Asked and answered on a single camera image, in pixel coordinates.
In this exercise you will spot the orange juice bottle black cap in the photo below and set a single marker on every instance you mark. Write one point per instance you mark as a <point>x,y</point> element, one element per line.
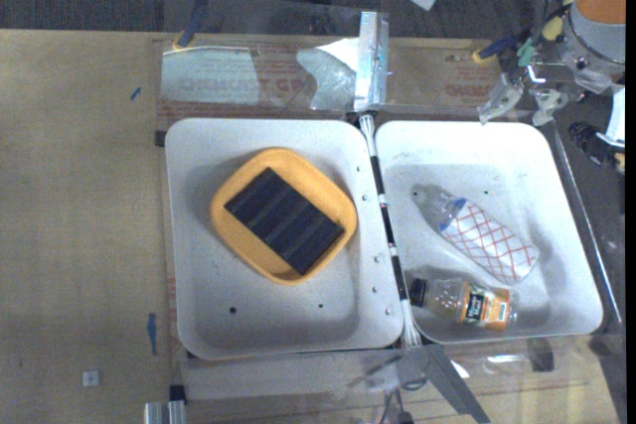
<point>477,305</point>

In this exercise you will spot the black striped square packet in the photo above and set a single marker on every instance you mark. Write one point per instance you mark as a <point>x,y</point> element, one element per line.
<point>284,219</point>

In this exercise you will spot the black cylinder on white bracket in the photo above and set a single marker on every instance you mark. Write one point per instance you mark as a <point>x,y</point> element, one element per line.
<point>591,144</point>

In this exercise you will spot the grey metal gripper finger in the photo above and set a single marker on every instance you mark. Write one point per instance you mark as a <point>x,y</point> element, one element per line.
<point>549,109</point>
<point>499,100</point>

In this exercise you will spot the clear bottle red net label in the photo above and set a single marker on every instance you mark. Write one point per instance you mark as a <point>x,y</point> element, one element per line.
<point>484,236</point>

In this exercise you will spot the white plastic tray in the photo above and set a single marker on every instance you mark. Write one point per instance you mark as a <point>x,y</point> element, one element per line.
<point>546,164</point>
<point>278,318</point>

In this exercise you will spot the black and white thin rod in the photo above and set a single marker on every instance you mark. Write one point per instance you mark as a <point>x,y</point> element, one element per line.
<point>389,233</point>

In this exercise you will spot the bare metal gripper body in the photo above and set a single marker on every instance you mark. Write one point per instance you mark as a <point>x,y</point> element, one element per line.
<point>551,75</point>

